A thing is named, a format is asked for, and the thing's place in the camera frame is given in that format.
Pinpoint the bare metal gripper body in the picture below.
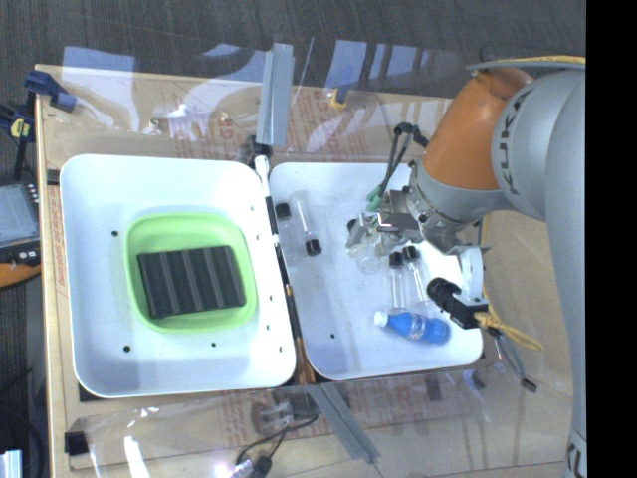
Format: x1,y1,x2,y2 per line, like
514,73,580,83
377,189,467,255

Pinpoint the clear bottle with black cap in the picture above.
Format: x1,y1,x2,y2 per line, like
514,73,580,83
401,244,438,319
387,251,410,317
274,201,301,264
289,189,323,258
346,218,384,275

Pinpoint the white plastic tray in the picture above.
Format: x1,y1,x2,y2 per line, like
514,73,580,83
268,161,486,382
59,153,298,399

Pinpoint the thin black and white rod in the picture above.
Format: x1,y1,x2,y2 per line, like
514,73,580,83
253,153,317,385

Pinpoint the blue bottle with white cap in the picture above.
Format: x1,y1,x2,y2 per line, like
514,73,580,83
373,310,452,346

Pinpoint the brown cardboard board red print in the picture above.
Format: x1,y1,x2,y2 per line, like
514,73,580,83
35,64,574,473

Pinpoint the black ribbed rectangular insert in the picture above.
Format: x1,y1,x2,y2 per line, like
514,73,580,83
135,244,248,320

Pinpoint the green bowl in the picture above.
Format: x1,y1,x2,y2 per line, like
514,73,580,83
123,212,259,335

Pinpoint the black cylinder on white bracket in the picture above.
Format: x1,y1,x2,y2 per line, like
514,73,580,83
426,246,492,331

